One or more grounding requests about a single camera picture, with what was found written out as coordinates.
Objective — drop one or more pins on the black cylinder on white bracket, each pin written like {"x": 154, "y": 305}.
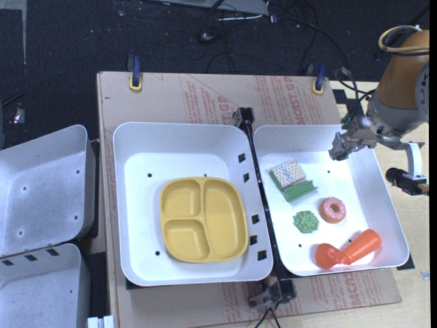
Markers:
{"x": 406, "y": 178}

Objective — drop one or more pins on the pink doughnut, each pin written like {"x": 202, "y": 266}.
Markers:
{"x": 327, "y": 214}

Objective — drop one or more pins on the green patterned packet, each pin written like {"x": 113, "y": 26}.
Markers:
{"x": 288, "y": 173}

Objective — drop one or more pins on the orange bottle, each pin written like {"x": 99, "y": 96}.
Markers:
{"x": 358, "y": 246}

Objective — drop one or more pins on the brown cardboard board red print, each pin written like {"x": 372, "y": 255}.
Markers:
{"x": 177, "y": 94}

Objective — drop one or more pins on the green peas cluster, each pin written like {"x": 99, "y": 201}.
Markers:
{"x": 306, "y": 221}

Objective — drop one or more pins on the white plastic tray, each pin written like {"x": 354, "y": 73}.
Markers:
{"x": 143, "y": 217}
{"x": 368, "y": 190}
{"x": 44, "y": 190}
{"x": 41, "y": 292}

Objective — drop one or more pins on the yellow divided plate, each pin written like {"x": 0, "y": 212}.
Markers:
{"x": 218, "y": 214}

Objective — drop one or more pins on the thin black rod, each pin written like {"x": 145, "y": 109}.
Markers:
{"x": 263, "y": 197}

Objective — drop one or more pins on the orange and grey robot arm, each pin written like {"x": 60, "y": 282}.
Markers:
{"x": 399, "y": 80}

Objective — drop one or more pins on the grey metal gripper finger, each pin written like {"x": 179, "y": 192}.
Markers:
{"x": 335, "y": 147}
{"x": 348, "y": 149}

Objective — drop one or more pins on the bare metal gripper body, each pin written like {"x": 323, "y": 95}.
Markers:
{"x": 361, "y": 132}

